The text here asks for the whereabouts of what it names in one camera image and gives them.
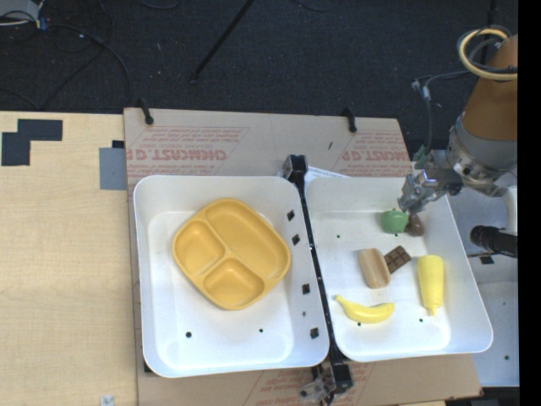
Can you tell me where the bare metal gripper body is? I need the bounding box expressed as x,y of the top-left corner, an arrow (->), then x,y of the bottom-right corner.
414,149 -> 516,199

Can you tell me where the brown kiwi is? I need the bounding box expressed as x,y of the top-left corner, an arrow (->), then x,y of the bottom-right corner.
404,213 -> 425,238

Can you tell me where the green apple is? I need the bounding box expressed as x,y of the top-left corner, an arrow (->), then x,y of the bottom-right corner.
380,209 -> 410,234

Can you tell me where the brown chocolate bar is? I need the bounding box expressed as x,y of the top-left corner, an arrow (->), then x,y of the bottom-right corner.
383,244 -> 413,275

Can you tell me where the yellow squeeze bottle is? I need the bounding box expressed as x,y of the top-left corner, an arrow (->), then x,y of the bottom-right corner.
416,254 -> 445,317

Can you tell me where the beige bread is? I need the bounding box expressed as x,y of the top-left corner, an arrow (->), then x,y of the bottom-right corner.
357,247 -> 392,290

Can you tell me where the white printed paper slip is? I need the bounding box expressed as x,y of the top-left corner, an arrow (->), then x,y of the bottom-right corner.
305,165 -> 352,182

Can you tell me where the yellow banana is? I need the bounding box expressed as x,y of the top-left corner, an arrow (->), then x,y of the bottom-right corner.
335,294 -> 396,325

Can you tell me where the white plastic tray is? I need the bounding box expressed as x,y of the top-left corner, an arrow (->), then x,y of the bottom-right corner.
133,174 -> 331,379
304,175 -> 495,364

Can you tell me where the brown cardboard board red print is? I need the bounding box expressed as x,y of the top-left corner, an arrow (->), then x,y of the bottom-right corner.
123,107 -> 485,406

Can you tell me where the yellow divided plate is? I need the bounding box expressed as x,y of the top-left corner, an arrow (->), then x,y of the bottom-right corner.
171,197 -> 293,311

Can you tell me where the black cylinder on white bracket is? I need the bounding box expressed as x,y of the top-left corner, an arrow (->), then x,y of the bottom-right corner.
469,185 -> 519,258

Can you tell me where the black block with thin wires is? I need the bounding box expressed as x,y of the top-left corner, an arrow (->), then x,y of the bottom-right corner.
281,154 -> 309,182
329,362 -> 354,396

